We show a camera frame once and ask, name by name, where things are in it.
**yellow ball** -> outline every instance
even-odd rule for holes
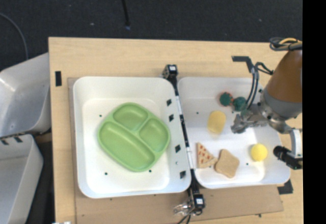
[[[267,148],[263,144],[255,144],[251,148],[251,157],[255,161],[262,161],[266,159],[267,154],[268,154]]]

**black fabric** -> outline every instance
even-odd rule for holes
[[[0,0],[26,38],[30,58],[49,36],[266,42],[302,39],[303,0]],[[0,17],[0,70],[22,62],[24,46]]]

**pizza slice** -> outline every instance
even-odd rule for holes
[[[207,168],[214,165],[218,159],[214,157],[201,143],[197,143],[197,167]]]

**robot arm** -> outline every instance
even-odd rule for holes
[[[261,62],[253,65],[249,57],[232,57],[235,62],[246,62],[253,75],[253,84],[246,107],[236,115],[231,129],[234,133],[242,133],[248,127],[268,124],[279,133],[290,134],[292,151],[275,147],[274,154],[289,167],[301,169],[302,129],[293,129],[286,121],[302,113],[302,42],[293,38],[272,38],[270,47],[275,51],[287,51],[275,71],[268,70]],[[260,102],[255,104],[259,71],[270,74],[271,78],[264,90],[259,91]]]

